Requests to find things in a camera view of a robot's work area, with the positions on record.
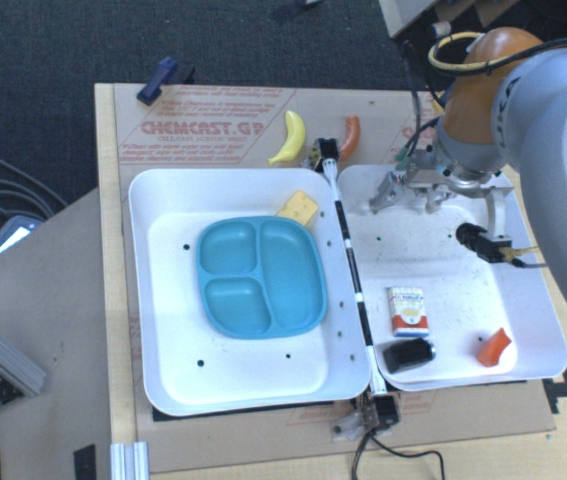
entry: yellow cable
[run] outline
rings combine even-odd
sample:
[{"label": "yellow cable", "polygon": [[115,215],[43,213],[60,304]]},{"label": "yellow cable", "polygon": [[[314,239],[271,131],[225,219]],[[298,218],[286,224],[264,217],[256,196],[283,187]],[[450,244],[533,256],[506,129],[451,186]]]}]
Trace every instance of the yellow cable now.
[{"label": "yellow cable", "polygon": [[503,259],[510,263],[517,256],[523,256],[529,252],[537,252],[539,250],[538,245],[533,245],[532,247],[525,247],[523,249],[512,249],[511,247],[500,247],[499,252],[503,255]]},{"label": "yellow cable", "polygon": [[456,34],[450,34],[449,36],[445,36],[441,40],[437,41],[430,51],[428,52],[427,58],[430,64],[434,66],[436,69],[454,73],[463,73],[464,71],[472,71],[475,69],[485,69],[490,68],[492,65],[496,64],[497,62],[504,61],[511,57],[511,55],[507,55],[505,57],[499,57],[498,59],[492,59],[489,61],[484,62],[473,62],[471,64],[450,64],[447,62],[442,62],[436,58],[436,52],[438,52],[441,48],[452,44],[455,41],[461,41],[463,39],[478,39],[483,34],[480,32],[458,32]]}]

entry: white box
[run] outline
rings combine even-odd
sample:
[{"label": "white box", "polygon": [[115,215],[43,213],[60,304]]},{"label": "white box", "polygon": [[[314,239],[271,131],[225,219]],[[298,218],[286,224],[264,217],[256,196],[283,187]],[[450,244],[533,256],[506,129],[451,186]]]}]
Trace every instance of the white box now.
[{"label": "white box", "polygon": [[425,338],[430,334],[423,290],[414,286],[387,289],[392,333],[397,338]]},{"label": "white box", "polygon": [[[154,407],[189,416],[351,399],[377,367],[405,391],[554,377],[565,369],[567,347],[541,273],[488,264],[454,238],[462,222],[485,225],[485,202],[457,197],[436,215],[414,203],[372,214],[368,200],[390,168],[357,165],[339,178],[378,366],[366,356],[334,200],[322,175],[300,168],[151,169],[132,181],[143,378]],[[324,320],[289,338],[222,335],[198,295],[193,246],[199,234],[222,219],[275,215],[297,190],[319,205],[309,229],[328,290]],[[513,194],[507,205],[511,234],[527,237]],[[437,350],[432,362],[394,375],[382,356],[397,339],[388,286],[427,290],[428,339]],[[476,354],[499,327],[513,343],[488,369]]]}]

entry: blue plate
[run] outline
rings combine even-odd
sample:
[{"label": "blue plate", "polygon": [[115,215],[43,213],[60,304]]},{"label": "blue plate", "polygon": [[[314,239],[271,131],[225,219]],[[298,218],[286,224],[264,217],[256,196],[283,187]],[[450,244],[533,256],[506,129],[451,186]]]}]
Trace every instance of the blue plate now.
[{"label": "blue plate", "polygon": [[327,290],[316,244],[291,219],[215,222],[199,237],[196,268],[205,312],[228,336],[295,336],[325,316]]}]

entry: orange object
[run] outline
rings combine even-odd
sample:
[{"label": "orange object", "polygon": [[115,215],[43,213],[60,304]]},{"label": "orange object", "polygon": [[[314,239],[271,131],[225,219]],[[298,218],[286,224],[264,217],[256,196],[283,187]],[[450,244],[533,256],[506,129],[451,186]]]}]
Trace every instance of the orange object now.
[{"label": "orange object", "polygon": [[[495,28],[476,41],[464,63],[507,57],[539,44],[541,40],[525,30]],[[462,76],[454,81],[441,118],[441,125],[450,137],[474,144],[493,143],[490,116],[494,96],[501,83],[521,62],[506,64],[489,74]]]},{"label": "orange object", "polygon": [[339,149],[340,160],[347,160],[354,152],[361,137],[361,122],[355,115],[347,116],[345,121],[345,141]]},{"label": "orange object", "polygon": [[501,354],[510,343],[512,343],[512,340],[501,327],[485,342],[476,358],[483,366],[496,366],[499,364]]}]

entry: yellow banana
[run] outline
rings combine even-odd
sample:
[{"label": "yellow banana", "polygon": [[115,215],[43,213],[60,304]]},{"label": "yellow banana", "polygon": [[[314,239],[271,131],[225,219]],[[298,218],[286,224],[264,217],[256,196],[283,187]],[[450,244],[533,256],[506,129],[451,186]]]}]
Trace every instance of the yellow banana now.
[{"label": "yellow banana", "polygon": [[285,112],[285,125],[287,126],[287,138],[279,152],[272,158],[267,159],[268,165],[294,160],[299,156],[301,149],[303,149],[305,144],[305,123],[301,116],[296,112],[288,110]]}]

